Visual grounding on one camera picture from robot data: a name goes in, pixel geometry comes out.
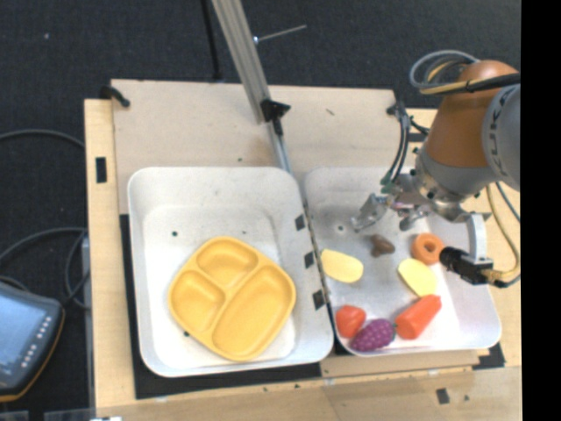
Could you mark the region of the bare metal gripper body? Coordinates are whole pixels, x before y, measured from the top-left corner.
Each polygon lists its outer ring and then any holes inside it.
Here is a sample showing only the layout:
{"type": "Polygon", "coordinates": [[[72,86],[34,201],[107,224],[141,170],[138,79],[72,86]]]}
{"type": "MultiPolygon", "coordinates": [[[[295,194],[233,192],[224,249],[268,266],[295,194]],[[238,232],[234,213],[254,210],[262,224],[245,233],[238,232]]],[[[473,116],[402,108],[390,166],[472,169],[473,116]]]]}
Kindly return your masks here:
{"type": "Polygon", "coordinates": [[[469,218],[461,206],[466,197],[449,191],[431,175],[400,174],[387,178],[385,194],[387,204],[397,213],[400,209],[419,208],[451,223],[462,223],[469,218]]]}

